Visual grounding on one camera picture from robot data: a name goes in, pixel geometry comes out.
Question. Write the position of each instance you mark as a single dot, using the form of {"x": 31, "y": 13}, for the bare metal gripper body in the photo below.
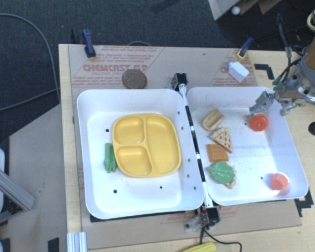
{"x": 291, "y": 93}

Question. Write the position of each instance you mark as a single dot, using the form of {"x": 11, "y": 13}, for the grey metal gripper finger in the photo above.
{"x": 286, "y": 107}
{"x": 262, "y": 102}

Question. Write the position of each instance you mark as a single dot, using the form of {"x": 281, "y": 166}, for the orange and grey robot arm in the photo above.
{"x": 312, "y": 62}

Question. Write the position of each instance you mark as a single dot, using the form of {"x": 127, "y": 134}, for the orange toy tomato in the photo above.
{"x": 258, "y": 122}

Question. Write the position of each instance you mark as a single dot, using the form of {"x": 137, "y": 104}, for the white small carton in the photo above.
{"x": 238, "y": 71}

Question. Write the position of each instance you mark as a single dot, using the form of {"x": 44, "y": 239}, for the tan toy bread bun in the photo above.
{"x": 212, "y": 119}

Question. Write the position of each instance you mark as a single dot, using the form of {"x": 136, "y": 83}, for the toy pizza slice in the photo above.
{"x": 223, "y": 139}

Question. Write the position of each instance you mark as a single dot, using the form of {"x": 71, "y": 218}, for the white plastic tray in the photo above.
{"x": 260, "y": 156}
{"x": 136, "y": 195}

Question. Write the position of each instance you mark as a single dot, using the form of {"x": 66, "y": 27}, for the orange toy waffle biscuit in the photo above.
{"x": 217, "y": 153}

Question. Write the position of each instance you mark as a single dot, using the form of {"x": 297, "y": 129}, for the thin black and white rod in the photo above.
{"x": 194, "y": 138}

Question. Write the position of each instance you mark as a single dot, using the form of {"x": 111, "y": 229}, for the toy sandwich with green lettuce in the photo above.
{"x": 221, "y": 172}

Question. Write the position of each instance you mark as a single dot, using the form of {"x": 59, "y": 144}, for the brown cardboard board red print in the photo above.
{"x": 189, "y": 62}

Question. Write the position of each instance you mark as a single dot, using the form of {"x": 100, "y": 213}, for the small white ball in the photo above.
{"x": 236, "y": 10}

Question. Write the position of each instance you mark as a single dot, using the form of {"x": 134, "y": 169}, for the yellow divided plate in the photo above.
{"x": 157, "y": 143}

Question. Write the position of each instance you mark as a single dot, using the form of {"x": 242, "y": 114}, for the brown round biscuit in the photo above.
{"x": 134, "y": 79}

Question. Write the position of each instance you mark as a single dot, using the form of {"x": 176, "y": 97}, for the green toy asparagus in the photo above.
{"x": 109, "y": 159}

